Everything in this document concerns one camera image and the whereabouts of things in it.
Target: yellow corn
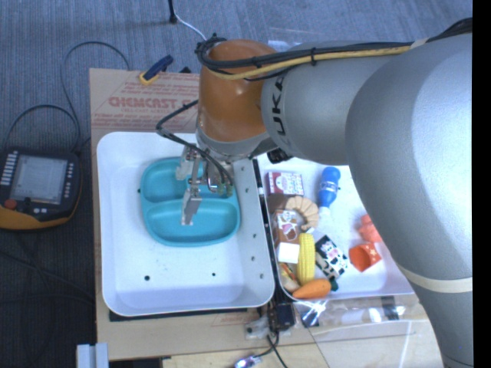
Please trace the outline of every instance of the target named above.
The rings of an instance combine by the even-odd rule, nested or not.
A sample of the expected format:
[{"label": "yellow corn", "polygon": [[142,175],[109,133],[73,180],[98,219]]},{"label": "yellow corn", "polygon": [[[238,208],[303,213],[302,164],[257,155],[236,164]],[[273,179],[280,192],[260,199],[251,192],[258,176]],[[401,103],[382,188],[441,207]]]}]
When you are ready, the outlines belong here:
[{"label": "yellow corn", "polygon": [[297,279],[300,285],[312,281],[315,276],[315,242],[310,233],[300,233],[298,237],[300,252],[298,253]]}]

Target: table surface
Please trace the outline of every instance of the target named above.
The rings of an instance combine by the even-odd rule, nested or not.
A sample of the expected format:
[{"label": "table surface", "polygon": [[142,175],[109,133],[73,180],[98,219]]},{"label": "table surface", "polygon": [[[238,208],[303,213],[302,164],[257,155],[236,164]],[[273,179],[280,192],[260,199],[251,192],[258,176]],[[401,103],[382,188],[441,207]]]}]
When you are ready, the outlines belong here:
[{"label": "table surface", "polygon": [[[107,71],[104,74],[124,77],[124,71]],[[91,121],[95,115],[94,105],[91,102]],[[267,350],[269,343],[266,339],[246,339],[245,325],[257,320],[256,309],[111,321],[101,287],[101,224],[96,155],[101,137],[117,130],[94,125],[91,129],[97,342],[107,343],[111,361],[171,357],[163,360],[165,368],[232,367],[241,358]],[[141,128],[133,125],[124,130],[141,131]],[[410,320],[310,329],[297,320],[291,330],[281,335],[278,353],[289,367],[441,366],[437,341],[424,309],[417,301],[415,303],[414,295],[402,298],[406,298],[411,306]],[[269,353],[262,358],[261,366],[282,365],[274,353]]]}]

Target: black pole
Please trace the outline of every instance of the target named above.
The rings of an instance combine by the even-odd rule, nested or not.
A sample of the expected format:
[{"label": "black pole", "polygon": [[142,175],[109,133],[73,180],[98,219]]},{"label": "black pole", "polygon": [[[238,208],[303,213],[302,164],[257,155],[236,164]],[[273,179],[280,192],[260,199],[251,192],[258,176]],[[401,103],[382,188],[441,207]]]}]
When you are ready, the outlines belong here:
[{"label": "black pole", "polygon": [[172,0],[167,0],[169,3],[169,10],[170,10],[170,23],[177,23],[177,15],[176,12],[174,12],[174,5],[172,3]]}]

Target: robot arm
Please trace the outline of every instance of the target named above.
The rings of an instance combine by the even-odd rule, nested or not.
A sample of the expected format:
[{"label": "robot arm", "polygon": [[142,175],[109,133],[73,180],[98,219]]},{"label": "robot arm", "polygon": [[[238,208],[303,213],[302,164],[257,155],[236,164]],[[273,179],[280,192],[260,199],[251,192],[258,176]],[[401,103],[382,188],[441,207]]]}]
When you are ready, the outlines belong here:
[{"label": "robot arm", "polygon": [[[218,63],[233,58],[235,47],[222,42],[217,66],[203,68],[199,95],[199,145],[221,160],[281,150],[285,158],[350,166],[367,212],[428,314],[445,366],[453,368],[473,366],[472,42],[468,19],[402,53],[312,58],[265,77],[256,60],[248,69],[261,81],[217,81],[211,70],[224,75]],[[292,52],[313,56],[346,45],[358,44],[301,44]],[[209,111],[225,93],[225,108],[249,102],[254,110],[250,135],[242,119],[245,136],[216,136],[227,120]]]}]

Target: yellow cable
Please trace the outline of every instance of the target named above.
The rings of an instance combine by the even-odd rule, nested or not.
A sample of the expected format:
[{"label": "yellow cable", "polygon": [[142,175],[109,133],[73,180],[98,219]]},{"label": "yellow cable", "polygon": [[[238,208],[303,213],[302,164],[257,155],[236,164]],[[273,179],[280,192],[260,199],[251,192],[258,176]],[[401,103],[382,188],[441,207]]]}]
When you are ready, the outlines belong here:
[{"label": "yellow cable", "polygon": [[[355,58],[355,57],[365,58],[365,57],[373,57],[373,56],[388,56],[392,54],[402,54],[405,51],[408,51],[409,49],[410,46],[401,46],[396,48],[372,49],[369,51],[344,51],[344,52],[323,53],[323,54],[316,54],[315,61],[331,60],[336,58]],[[305,56],[305,57],[294,58],[287,61],[282,61],[281,63],[270,64],[266,67],[261,67],[255,70],[242,72],[240,74],[222,74],[220,72],[216,72],[213,70],[209,70],[209,71],[217,77],[220,77],[222,79],[227,79],[229,81],[233,81],[236,79],[245,79],[247,77],[254,77],[256,75],[278,70],[280,68],[291,67],[292,65],[299,65],[299,64],[305,64],[311,62],[312,62],[311,56]]]}]

